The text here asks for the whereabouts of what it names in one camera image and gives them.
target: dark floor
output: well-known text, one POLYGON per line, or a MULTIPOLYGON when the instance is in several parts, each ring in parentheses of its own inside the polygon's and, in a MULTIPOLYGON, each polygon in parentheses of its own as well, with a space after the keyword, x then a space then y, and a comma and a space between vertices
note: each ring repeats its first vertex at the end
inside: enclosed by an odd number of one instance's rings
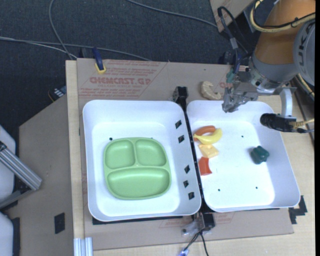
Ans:
MULTIPOLYGON (((209 0, 136 1, 215 23, 209 0)), ((48 15, 50 2, 0 1, 0 37, 58 43, 48 15)), ((273 1, 264 4, 261 19, 273 1)), ((225 33, 211 25, 126 0, 55 0, 52 20, 64 43, 124 51, 152 61, 217 64, 225 51, 232 50, 225 33)), ((237 21, 250 42, 242 41, 243 45, 252 51, 259 33, 251 33, 243 14, 237 21)), ((229 27, 241 41, 234 25, 229 27)), ((79 56, 80 47, 67 49, 79 56)), ((101 54, 104 59, 139 60, 110 51, 101 54)), ((20 125, 52 103, 48 92, 65 85, 68 59, 65 53, 51 48, 0 40, 0 125, 12 136, 20 125)))

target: cable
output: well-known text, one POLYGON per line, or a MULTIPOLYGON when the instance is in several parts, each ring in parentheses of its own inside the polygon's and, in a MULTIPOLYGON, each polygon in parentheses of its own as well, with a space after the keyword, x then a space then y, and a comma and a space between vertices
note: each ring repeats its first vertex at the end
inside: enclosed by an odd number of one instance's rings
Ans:
MULTIPOLYGON (((164 14, 169 14, 169 15, 174 15, 174 16, 178 16, 178 17, 183 17, 183 18, 187 18, 187 19, 190 19, 190 20, 195 20, 195 21, 198 21, 198 22, 202 22, 202 23, 205 23, 205 24, 208 24, 210 26, 213 26, 215 28, 218 28, 218 26, 210 21, 207 21, 205 19, 201 19, 201 18, 197 18, 197 17, 193 17, 193 16, 189 16, 189 15, 185 15, 185 14, 181 14, 181 13, 177 13, 177 12, 172 12, 172 11, 167 11, 167 10, 162 10, 162 9, 158 9, 158 8, 154 8, 152 6, 149 6, 149 5, 145 5, 143 3, 139 3, 139 2, 136 2, 136 1, 133 1, 133 0, 125 0, 129 3, 132 3, 134 5, 137 5, 137 6, 140 6, 140 7, 143 7, 143 8, 146 8, 146 9, 150 9, 150 10, 153 10, 153 11, 156 11, 156 12, 160 12, 160 13, 164 13, 164 14)), ((248 51, 247 49, 240 43, 240 42, 237 42, 240 47, 245 51, 245 53, 247 54, 248 51)))
POLYGON ((189 246, 191 246, 193 244, 194 241, 197 240, 198 236, 200 235, 200 232, 196 233, 193 238, 191 239, 191 241, 188 243, 188 245, 182 250, 183 252, 186 251, 189 246))
POLYGON ((309 123, 314 123, 315 122, 315 119, 312 118, 312 119, 309 119, 309 120, 306 120, 306 121, 299 121, 299 122, 290 122, 289 125, 293 126, 293 129, 297 129, 301 126, 304 126, 306 124, 309 124, 309 123))
POLYGON ((250 22, 252 24, 252 26, 260 32, 267 32, 267 33, 275 33, 275 32, 279 32, 279 31, 284 31, 284 30, 288 30, 292 27, 296 27, 299 24, 308 22, 310 20, 313 20, 316 18, 316 13, 310 13, 306 16, 303 16, 301 18, 296 18, 293 21, 281 24, 281 25, 259 25, 256 22, 256 18, 255 18, 255 14, 256 14, 256 9, 258 8, 258 6, 263 2, 263 0, 256 0, 253 8, 250 12, 250 22))
POLYGON ((226 24, 225 18, 224 18, 223 14, 222 14, 222 10, 225 10, 229 14, 229 16, 231 17, 232 20, 233 20, 233 15, 224 6, 220 6, 217 9, 218 16, 220 17, 220 20, 221 20, 221 23, 222 23, 222 25, 224 27, 224 30, 226 31, 226 33, 228 34, 228 36, 230 38, 230 43, 231 43, 232 48, 234 50, 234 56, 235 57, 234 57, 234 64, 233 64, 232 73, 233 74, 237 74, 238 71, 239 71, 239 66, 240 66, 240 59, 238 57, 238 44, 237 44, 236 38, 232 35, 231 31, 229 30, 229 28, 228 28, 228 26, 226 24))
POLYGON ((298 128, 298 129, 296 129, 296 131, 297 131, 297 133, 300 133, 300 134, 307 134, 307 133, 313 133, 315 131, 315 129, 305 130, 302 128, 298 128))
POLYGON ((246 42, 248 45, 250 45, 250 43, 248 43, 248 41, 247 41, 246 37, 244 36, 244 34, 241 32, 241 29, 239 28, 238 23, 237 23, 235 17, 232 15, 232 13, 231 13, 226 7, 224 7, 224 6, 220 6, 219 8, 220 8, 220 10, 224 10, 224 11, 229 15, 229 17, 231 18, 231 20, 232 20, 232 22, 233 22, 233 24, 234 24, 234 26, 235 26, 236 31, 240 34, 242 40, 243 40, 244 42, 246 42))
POLYGON ((191 241, 190 241, 190 242, 187 244, 187 246, 181 251, 181 253, 182 253, 182 254, 185 253, 185 252, 188 250, 188 248, 197 240, 197 238, 198 238, 199 236, 201 236, 201 238, 202 238, 203 246, 204 246, 204 250, 205 250, 205 254, 206 254, 207 256, 209 256, 208 251, 207 251, 206 242, 205 242, 205 239, 204 239, 203 231, 202 231, 202 230, 199 231, 198 233, 196 233, 196 234, 193 236, 193 238, 191 239, 191 241))
POLYGON ((311 90, 310 86, 306 83, 301 74, 297 74, 296 76, 301 85, 308 91, 308 94, 312 97, 313 100, 315 100, 315 93, 311 90))
POLYGON ((52 101, 52 102, 55 102, 55 100, 50 96, 50 92, 48 91, 48 96, 49 96, 49 98, 50 98, 50 100, 52 101))
MULTIPOLYGON (((25 44, 39 44, 39 45, 49 45, 49 46, 60 46, 61 44, 58 42, 43 42, 43 41, 32 41, 32 40, 21 40, 21 39, 14 39, 14 38, 9 38, 9 37, 3 37, 0 36, 1 41, 8 41, 8 42, 15 42, 15 43, 25 43, 25 44)), ((77 47, 77 48, 86 48, 86 49, 92 49, 93 46, 88 46, 88 45, 81 45, 81 44, 72 44, 72 43, 64 43, 65 46, 68 47, 77 47)), ((113 50, 113 49, 108 49, 108 48, 101 48, 97 47, 98 50, 100 51, 107 51, 111 53, 117 53, 117 54, 122 54, 122 55, 128 55, 131 57, 135 57, 137 59, 141 59, 144 61, 151 61, 151 59, 141 57, 139 55, 131 54, 128 52, 120 51, 120 50, 113 50)))
POLYGON ((202 234, 202 231, 201 231, 201 233, 200 233, 200 236, 201 236, 202 241, 203 241, 203 247, 204 247, 205 254, 206 254, 206 256, 209 256, 209 253, 208 253, 208 251, 207 251, 206 242, 205 242, 204 236, 203 236, 203 234, 202 234))
MULTIPOLYGON (((27 42, 27 44, 30 44, 30 45, 34 45, 34 46, 42 46, 42 47, 47 47, 47 48, 50 48, 50 49, 54 49, 54 50, 57 50, 57 51, 60 51, 60 52, 63 52, 63 53, 67 53, 65 50, 62 50, 62 49, 59 49, 59 48, 56 48, 56 47, 52 47, 52 46, 49 46, 49 45, 44 45, 44 44, 41 44, 41 43, 33 43, 33 42, 27 42)), ((72 57, 74 57, 75 59, 77 59, 77 57, 73 54, 70 53, 70 55, 72 57)))
POLYGON ((56 28, 55 28, 55 25, 54 25, 54 23, 52 21, 51 9, 52 9, 52 5, 53 5, 54 1, 55 0, 51 0, 50 5, 49 5, 49 20, 50 20, 50 24, 51 24, 51 27, 53 29, 53 32, 54 32, 56 38, 59 40, 59 42, 60 42, 61 46, 63 47, 64 51, 66 52, 66 54, 68 54, 70 60, 73 60, 73 58, 72 58, 71 54, 69 53, 69 51, 67 50, 64 42, 62 42, 62 40, 61 40, 61 38, 60 38, 56 28))

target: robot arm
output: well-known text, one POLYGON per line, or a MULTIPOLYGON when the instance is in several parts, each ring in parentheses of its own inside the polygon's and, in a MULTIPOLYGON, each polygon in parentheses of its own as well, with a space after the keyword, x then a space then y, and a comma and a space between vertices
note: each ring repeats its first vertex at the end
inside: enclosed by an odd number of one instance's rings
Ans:
MULTIPOLYGON (((251 12, 253 24, 259 3, 255 3, 251 12)), ((293 132, 291 97, 295 88, 285 86, 299 74, 309 84, 315 84, 315 10, 315 0, 280 0, 265 25, 256 25, 262 33, 248 67, 232 76, 232 80, 227 79, 232 87, 226 88, 223 96, 222 109, 226 113, 238 110, 248 101, 256 101, 259 95, 280 95, 281 115, 265 114, 261 123, 282 132, 293 132)))

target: green object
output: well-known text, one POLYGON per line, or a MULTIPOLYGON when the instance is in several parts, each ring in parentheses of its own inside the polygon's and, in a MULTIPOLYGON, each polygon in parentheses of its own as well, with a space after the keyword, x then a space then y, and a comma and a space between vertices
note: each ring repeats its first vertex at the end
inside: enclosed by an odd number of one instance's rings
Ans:
POLYGON ((159 197, 171 185, 166 151, 152 138, 121 138, 109 142, 103 153, 103 167, 107 187, 119 199, 159 197))
POLYGON ((270 154, 262 146, 257 146, 251 151, 250 155, 254 163, 259 165, 262 162, 266 162, 270 154))
POLYGON ((234 69, 231 68, 228 74, 226 74, 226 82, 231 84, 234 80, 235 75, 236 74, 234 73, 234 69))

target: white tray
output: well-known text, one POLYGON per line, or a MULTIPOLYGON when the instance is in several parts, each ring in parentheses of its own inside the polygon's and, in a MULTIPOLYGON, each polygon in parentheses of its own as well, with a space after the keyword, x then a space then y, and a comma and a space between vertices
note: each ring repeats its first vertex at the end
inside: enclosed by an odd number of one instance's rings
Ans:
POLYGON ((0 252, 1 256, 12 256, 14 245, 14 226, 11 220, 0 212, 0 252))
POLYGON ((180 106, 170 101, 92 100, 83 108, 83 122, 88 207, 93 217, 107 222, 192 215, 199 210, 201 195, 180 106), (104 148, 110 138, 129 137, 153 138, 164 147, 171 169, 171 186, 162 196, 122 200, 109 192, 104 176, 104 148))
MULTIPOLYGON (((196 100, 187 106, 192 132, 203 126, 221 128, 213 146, 219 155, 209 160, 212 174, 201 176, 204 200, 216 212, 293 207, 300 192, 281 133, 260 123, 267 104, 251 101, 238 111, 225 113, 222 101, 196 100), (255 164, 250 152, 262 146, 270 156, 255 164)), ((195 142, 198 160, 202 153, 195 142)))

